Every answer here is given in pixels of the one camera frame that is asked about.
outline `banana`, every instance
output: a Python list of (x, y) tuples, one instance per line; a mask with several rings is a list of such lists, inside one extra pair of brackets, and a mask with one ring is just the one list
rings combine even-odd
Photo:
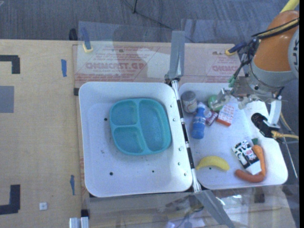
[(228, 171), (230, 169), (230, 166), (226, 160), (215, 155), (206, 156), (203, 159), (201, 159), (198, 166), (195, 169), (198, 170), (206, 166), (216, 166), (224, 171)]

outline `blue plate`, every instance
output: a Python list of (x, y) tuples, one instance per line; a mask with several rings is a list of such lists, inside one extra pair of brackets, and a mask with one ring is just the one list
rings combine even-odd
[(110, 110), (110, 126), (116, 147), (126, 154), (159, 153), (171, 143), (165, 109), (149, 98), (116, 102)]

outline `can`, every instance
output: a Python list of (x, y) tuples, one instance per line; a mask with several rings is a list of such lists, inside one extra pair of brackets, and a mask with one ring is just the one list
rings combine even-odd
[(181, 95), (182, 107), (187, 113), (194, 113), (198, 108), (196, 95), (193, 91), (186, 91)]

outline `yellow pole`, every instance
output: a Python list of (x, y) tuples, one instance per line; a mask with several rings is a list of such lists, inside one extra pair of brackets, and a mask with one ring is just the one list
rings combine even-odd
[(287, 10), (294, 10), (296, 6), (300, 3), (300, 0), (289, 0), (285, 7), (282, 9), (281, 13)]

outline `bottle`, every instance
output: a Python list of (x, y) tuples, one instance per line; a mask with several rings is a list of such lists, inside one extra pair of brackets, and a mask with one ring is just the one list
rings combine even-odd
[(195, 93), (186, 91), (181, 95), (182, 107), (185, 112), (194, 113), (198, 107)]
[(202, 139), (204, 137), (206, 117), (204, 115), (206, 106), (202, 103), (198, 103), (197, 113), (193, 118), (191, 136), (194, 139)]

